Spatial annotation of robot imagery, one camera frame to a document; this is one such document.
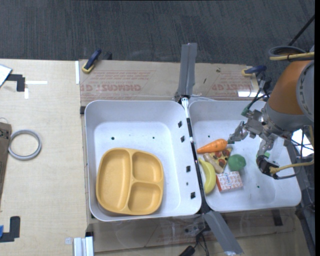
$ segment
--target red and white box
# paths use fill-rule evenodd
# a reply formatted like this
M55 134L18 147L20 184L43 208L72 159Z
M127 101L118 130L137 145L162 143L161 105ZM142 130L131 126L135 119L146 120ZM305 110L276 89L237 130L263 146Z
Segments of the red and white box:
M220 192L240 189L244 186L238 171L217 174L216 184Z

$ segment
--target toy carrot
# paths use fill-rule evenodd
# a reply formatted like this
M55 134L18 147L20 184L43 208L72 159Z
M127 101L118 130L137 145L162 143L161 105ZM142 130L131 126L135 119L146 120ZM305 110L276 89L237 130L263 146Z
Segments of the toy carrot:
M203 147L198 148L196 152L198 154L204 154L204 153L211 153L215 151L221 151L227 147L227 144L228 142L225 139L219 138L213 142L210 142L207 145L204 145Z

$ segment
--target toy pizza slice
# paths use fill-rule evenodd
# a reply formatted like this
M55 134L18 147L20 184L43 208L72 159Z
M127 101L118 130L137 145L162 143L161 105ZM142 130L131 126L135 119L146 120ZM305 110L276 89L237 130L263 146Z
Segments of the toy pizza slice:
M231 151L232 151L232 147L227 147L224 150L220 150L212 153L205 153L203 155L203 158L205 161L213 165L215 172L217 174L221 174L225 170Z

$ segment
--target green ball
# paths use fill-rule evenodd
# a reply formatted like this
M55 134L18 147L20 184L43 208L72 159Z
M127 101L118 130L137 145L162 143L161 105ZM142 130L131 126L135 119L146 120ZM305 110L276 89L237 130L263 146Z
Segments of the green ball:
M246 159L240 154L233 154L229 156L228 166L230 171L239 171L246 166Z

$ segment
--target orange plate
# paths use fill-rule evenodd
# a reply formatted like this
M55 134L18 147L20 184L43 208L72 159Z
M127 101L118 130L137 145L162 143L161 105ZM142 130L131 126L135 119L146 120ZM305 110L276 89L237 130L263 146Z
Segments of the orange plate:
M131 148L113 148L102 156L96 179L96 197L106 210L126 215L148 215L162 201L164 170L153 154Z

